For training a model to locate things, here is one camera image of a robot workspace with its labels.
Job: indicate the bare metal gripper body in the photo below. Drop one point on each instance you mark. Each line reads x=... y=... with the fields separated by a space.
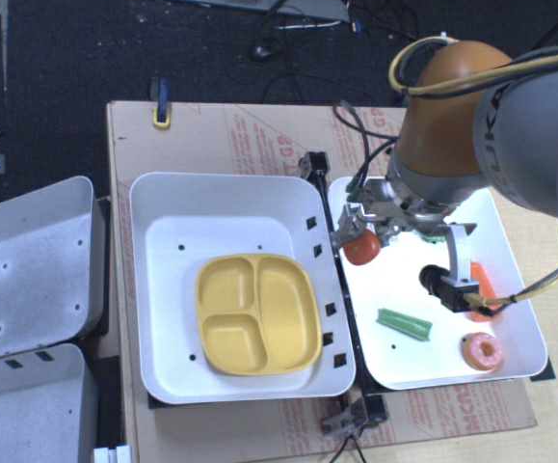
x=394 y=208

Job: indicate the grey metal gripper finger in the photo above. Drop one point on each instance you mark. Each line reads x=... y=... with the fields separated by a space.
x=388 y=233
x=348 y=225

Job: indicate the red tomato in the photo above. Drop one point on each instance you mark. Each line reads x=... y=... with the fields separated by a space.
x=361 y=250

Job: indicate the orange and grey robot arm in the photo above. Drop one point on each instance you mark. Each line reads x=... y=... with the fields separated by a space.
x=452 y=123

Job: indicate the green toy vegetable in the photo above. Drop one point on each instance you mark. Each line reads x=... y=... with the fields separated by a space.
x=435 y=238

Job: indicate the thin black rod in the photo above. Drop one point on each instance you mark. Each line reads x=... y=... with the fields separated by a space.
x=351 y=302

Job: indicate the green celery stick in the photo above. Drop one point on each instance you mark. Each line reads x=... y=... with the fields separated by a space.
x=404 y=324

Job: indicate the orange carrot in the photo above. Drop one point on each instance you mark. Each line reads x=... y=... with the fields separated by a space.
x=482 y=278

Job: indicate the yellow divided plate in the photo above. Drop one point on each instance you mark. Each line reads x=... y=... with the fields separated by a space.
x=278 y=307

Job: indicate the white plastic tray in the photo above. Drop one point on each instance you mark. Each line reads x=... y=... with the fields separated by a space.
x=404 y=364
x=172 y=278

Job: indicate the brown cardboard board red print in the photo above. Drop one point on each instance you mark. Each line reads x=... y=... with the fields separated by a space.
x=240 y=133

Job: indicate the pink doughnut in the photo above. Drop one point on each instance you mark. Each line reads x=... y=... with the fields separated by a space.
x=471 y=355

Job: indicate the black cylinder on white bracket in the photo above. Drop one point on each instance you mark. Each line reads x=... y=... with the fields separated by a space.
x=457 y=282

